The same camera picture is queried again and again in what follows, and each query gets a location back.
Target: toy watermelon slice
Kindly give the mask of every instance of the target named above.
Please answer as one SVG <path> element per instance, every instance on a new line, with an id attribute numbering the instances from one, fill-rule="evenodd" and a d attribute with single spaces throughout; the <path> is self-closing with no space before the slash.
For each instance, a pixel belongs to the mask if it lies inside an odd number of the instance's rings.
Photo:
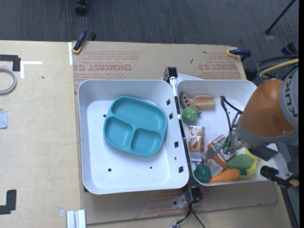
<path id="1" fill-rule="evenodd" d="M 189 97 L 184 92 L 181 92 L 180 94 L 180 103 L 183 108 L 191 106 L 196 109 L 198 114 L 201 114 L 199 108 L 189 99 Z"/>

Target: gray carpet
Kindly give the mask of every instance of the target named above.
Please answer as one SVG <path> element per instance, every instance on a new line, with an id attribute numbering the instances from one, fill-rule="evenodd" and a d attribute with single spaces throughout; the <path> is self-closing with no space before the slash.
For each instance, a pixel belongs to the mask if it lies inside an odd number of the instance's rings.
<path id="1" fill-rule="evenodd" d="M 87 29 L 98 41 L 232 45 L 251 51 L 243 61 L 245 70 L 281 56 L 290 42 L 299 47 L 299 0 L 269 35 L 264 31 L 291 0 L 86 0 L 85 16 L 75 12 L 78 1 L 0 0 L 0 39 L 71 41 Z M 276 74 L 286 72 L 287 67 Z M 253 80 L 256 85 L 263 81 Z M 289 151 L 292 158 L 298 156 L 298 148 L 290 146 Z"/>

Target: snack package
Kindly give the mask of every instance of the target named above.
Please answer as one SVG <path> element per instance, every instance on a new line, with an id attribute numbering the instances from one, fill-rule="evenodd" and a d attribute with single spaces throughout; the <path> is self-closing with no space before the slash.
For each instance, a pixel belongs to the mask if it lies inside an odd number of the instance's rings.
<path id="1" fill-rule="evenodd" d="M 204 153 L 205 149 L 205 127 L 189 127 L 188 149 L 190 153 L 190 158 L 201 159 L 201 153 Z"/>

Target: robotic arm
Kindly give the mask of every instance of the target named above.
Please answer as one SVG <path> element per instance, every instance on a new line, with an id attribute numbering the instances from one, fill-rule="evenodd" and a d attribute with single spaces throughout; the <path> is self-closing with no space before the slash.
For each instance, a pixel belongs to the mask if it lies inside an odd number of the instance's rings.
<path id="1" fill-rule="evenodd" d="M 233 150 L 246 147 L 265 161 L 273 158 L 278 170 L 263 166 L 260 173 L 283 187 L 293 174 L 282 154 L 267 145 L 299 144 L 298 81 L 296 68 L 283 81 L 269 79 L 259 85 L 236 123 L 230 145 Z"/>

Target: white ring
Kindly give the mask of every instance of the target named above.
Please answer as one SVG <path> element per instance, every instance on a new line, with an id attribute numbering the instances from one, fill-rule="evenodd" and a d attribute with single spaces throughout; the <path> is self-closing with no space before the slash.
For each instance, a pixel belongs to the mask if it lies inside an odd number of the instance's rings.
<path id="1" fill-rule="evenodd" d="M 10 70 L 10 69 L 8 69 L 8 68 L 6 68 L 6 67 L 0 67 L 0 72 L 1 72 L 1 71 L 10 74 L 10 75 L 13 77 L 13 79 L 14 79 L 14 82 L 13 82 L 13 84 L 12 84 L 11 87 L 9 87 L 9 88 L 6 89 L 6 90 L 0 90 L 0 95 L 6 95 L 6 94 L 12 92 L 13 89 L 16 87 L 17 78 L 16 78 L 15 73 L 14 73 L 12 70 Z"/>

